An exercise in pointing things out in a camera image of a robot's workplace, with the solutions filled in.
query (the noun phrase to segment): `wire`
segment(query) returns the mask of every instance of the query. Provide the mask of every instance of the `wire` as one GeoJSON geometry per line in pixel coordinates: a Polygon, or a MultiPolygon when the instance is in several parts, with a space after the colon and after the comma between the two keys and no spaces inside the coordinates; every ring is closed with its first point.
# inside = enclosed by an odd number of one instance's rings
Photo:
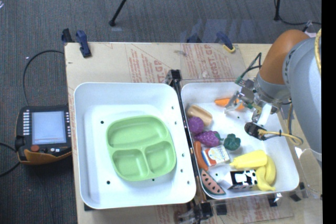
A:
{"type": "Polygon", "coordinates": [[[256,56],[256,58],[250,63],[250,65],[248,66],[248,68],[246,68],[246,70],[240,75],[240,78],[243,78],[245,76],[245,74],[255,68],[261,68],[261,52],[258,53],[258,55],[256,56]],[[253,65],[255,64],[255,62],[259,59],[259,64],[258,66],[253,67],[253,65]]]}
{"type": "Polygon", "coordinates": [[[292,116],[292,112],[293,112],[293,103],[290,103],[290,106],[289,106],[289,110],[288,110],[288,117],[287,117],[287,132],[289,134],[292,133],[292,128],[291,128],[291,116],[292,116]]]}
{"type": "Polygon", "coordinates": [[[43,186],[43,184],[42,184],[42,181],[41,181],[41,179],[39,178],[39,176],[37,175],[37,173],[36,173],[36,171],[34,170],[34,168],[33,168],[33,172],[34,172],[35,176],[37,177],[37,179],[38,179],[38,181],[39,181],[39,183],[40,183],[40,185],[41,185],[41,187],[42,187],[42,190],[43,190],[43,192],[44,192],[44,194],[45,194],[45,196],[46,196],[46,198],[47,198],[48,206],[49,206],[49,210],[50,210],[50,213],[51,213],[51,218],[52,218],[52,220],[53,220],[52,222],[53,222],[53,224],[55,224],[54,213],[53,213],[53,211],[52,211],[51,202],[50,202],[50,200],[49,200],[48,194],[47,194],[46,190],[44,189],[44,186],[43,186]]]}
{"type": "Polygon", "coordinates": [[[275,134],[275,135],[279,135],[279,136],[286,136],[288,138],[290,138],[291,142],[295,145],[295,146],[300,146],[303,144],[303,140],[295,135],[292,134],[286,134],[286,133],[282,133],[282,132],[272,132],[272,131],[266,131],[263,129],[259,129],[258,130],[258,134],[260,136],[264,136],[265,134],[275,134]]]}
{"type": "Polygon", "coordinates": [[[41,51],[41,52],[35,54],[33,57],[30,58],[30,60],[29,60],[28,63],[26,64],[26,67],[25,67],[25,69],[24,69],[24,71],[23,71],[23,78],[22,78],[23,95],[24,95],[24,98],[25,98],[25,101],[26,101],[26,104],[27,104],[27,105],[29,105],[29,104],[28,104],[28,100],[27,100],[26,90],[25,90],[25,75],[26,75],[27,68],[28,68],[29,64],[30,64],[30,63],[31,63],[37,56],[39,56],[39,55],[41,55],[41,54],[44,54],[44,53],[46,53],[46,52],[57,52],[57,53],[59,53],[59,54],[64,54],[64,52],[59,51],[59,50],[44,50],[44,51],[41,51]]]}
{"type": "Polygon", "coordinates": [[[286,105],[286,104],[292,104],[292,101],[290,100],[290,101],[287,102],[287,103],[282,103],[282,105],[286,105]]]}
{"type": "MultiPolygon", "coordinates": [[[[16,151],[15,148],[13,148],[11,145],[7,144],[7,143],[4,143],[4,142],[0,142],[0,145],[3,145],[3,146],[6,146],[10,149],[12,149],[13,151],[16,151]]],[[[7,175],[9,172],[13,171],[17,166],[19,166],[20,162],[17,162],[16,164],[14,164],[11,168],[9,168],[8,170],[2,172],[0,174],[0,177],[1,176],[4,176],[4,175],[7,175]]]]}
{"type": "MultiPolygon", "coordinates": [[[[276,4],[276,0],[274,0],[274,7],[277,8],[277,4],[276,4]]],[[[317,24],[317,25],[322,25],[320,22],[312,22],[312,21],[308,21],[308,22],[302,22],[302,23],[290,23],[290,22],[287,22],[285,21],[284,19],[282,19],[280,17],[280,15],[278,15],[278,17],[280,18],[280,21],[283,22],[284,24],[287,24],[287,25],[308,25],[308,24],[317,24]]]]}
{"type": "Polygon", "coordinates": [[[322,73],[321,73],[321,57],[320,57],[320,54],[319,54],[319,48],[320,48],[319,42],[320,42],[320,38],[321,38],[321,30],[322,30],[322,28],[317,32],[316,38],[315,38],[315,43],[314,43],[315,59],[316,59],[317,67],[319,68],[319,71],[320,71],[320,75],[322,75],[322,73]]]}

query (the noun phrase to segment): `toy hot dog bun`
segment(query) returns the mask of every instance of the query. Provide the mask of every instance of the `toy hot dog bun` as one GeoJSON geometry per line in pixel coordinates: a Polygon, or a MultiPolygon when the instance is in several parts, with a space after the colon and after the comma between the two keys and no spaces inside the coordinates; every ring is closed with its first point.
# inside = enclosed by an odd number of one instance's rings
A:
{"type": "Polygon", "coordinates": [[[195,151],[195,156],[196,156],[196,161],[198,164],[198,168],[201,170],[208,171],[209,167],[205,163],[203,157],[202,157],[202,145],[200,141],[195,141],[194,142],[194,151],[195,151]]]}
{"type": "Polygon", "coordinates": [[[212,115],[206,111],[205,109],[201,108],[200,106],[193,104],[187,110],[187,116],[191,117],[199,117],[204,123],[204,126],[209,126],[212,122],[212,115]]]}

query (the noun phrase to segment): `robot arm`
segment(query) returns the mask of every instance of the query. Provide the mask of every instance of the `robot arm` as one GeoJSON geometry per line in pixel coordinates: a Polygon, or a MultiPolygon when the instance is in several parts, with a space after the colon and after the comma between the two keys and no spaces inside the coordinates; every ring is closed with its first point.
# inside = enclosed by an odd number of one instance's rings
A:
{"type": "MultiPolygon", "coordinates": [[[[316,39],[299,30],[288,30],[272,44],[254,81],[238,78],[237,98],[244,106],[255,108],[248,134],[258,134],[270,114],[276,113],[291,99],[297,120],[318,161],[322,161],[321,141],[321,74],[316,61],[316,39]]],[[[226,111],[237,107],[229,102],[226,111]]]]}

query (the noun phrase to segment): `yellow banana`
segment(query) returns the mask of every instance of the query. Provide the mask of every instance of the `yellow banana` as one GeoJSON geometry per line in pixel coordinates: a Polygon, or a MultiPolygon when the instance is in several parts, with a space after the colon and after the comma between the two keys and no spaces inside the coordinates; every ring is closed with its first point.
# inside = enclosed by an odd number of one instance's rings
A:
{"type": "Polygon", "coordinates": [[[267,155],[263,150],[256,150],[249,153],[245,153],[238,157],[235,157],[230,163],[230,166],[234,166],[236,169],[241,168],[255,168],[264,166],[267,163],[267,155]]]}
{"type": "Polygon", "coordinates": [[[265,168],[266,168],[265,180],[267,181],[268,184],[272,185],[275,180],[276,168],[273,159],[268,155],[265,168]]]}
{"type": "Polygon", "coordinates": [[[257,176],[257,186],[262,191],[268,191],[273,190],[275,191],[275,187],[272,187],[268,184],[268,182],[265,180],[265,174],[266,174],[266,167],[261,166],[256,169],[256,176],[257,176]]]}

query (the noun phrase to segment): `green plate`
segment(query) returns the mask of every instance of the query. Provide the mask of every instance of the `green plate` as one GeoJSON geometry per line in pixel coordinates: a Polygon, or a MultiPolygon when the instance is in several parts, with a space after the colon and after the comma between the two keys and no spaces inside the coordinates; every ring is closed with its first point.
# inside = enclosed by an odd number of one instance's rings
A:
{"type": "Polygon", "coordinates": [[[117,174],[140,181],[169,173],[176,152],[167,126],[151,115],[112,122],[106,132],[107,149],[117,174]]]}

